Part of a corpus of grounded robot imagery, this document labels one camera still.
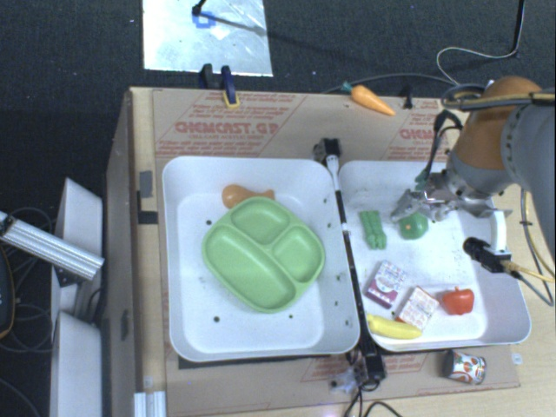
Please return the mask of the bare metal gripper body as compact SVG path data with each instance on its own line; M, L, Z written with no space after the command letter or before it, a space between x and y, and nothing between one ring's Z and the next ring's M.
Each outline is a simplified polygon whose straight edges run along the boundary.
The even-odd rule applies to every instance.
M455 211L466 211L472 216L489 216L496 210L490 195L473 189L453 171L432 173L423 190L427 208L431 203L456 201Z

